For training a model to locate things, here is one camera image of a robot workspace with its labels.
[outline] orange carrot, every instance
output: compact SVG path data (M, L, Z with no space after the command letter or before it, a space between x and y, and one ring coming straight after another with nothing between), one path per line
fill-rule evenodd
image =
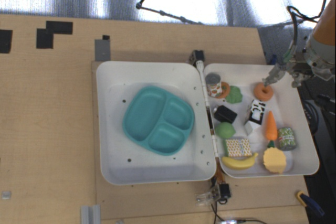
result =
M268 112L267 122L266 122L266 138L270 141L274 141L278 138L277 124L272 111Z

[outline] green vegetable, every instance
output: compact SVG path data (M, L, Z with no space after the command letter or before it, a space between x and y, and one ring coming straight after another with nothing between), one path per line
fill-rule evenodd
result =
M236 130L234 129L231 123L222 122L215 128L215 133L220 138L227 139L232 137L236 133Z
M240 88L237 86L230 86L230 93L225 98L226 102L230 104L240 103L243 99L243 95L240 92Z

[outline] yellow scalloped object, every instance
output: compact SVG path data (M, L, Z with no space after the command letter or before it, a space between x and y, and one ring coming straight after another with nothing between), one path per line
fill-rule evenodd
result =
M286 164L286 156L281 150L275 147L265 150L264 165L267 170L272 173L282 174L286 168Z

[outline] green can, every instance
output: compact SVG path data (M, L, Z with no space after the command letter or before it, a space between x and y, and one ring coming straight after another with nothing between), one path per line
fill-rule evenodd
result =
M294 132L290 127L284 127L278 130L278 140L282 151L291 151L296 148Z

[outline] teal divided plate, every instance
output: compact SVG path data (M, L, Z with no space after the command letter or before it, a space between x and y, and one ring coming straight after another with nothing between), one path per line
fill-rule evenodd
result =
M178 152L194 125L194 111L181 98L159 87L141 89L126 110L122 127L126 136L161 154Z

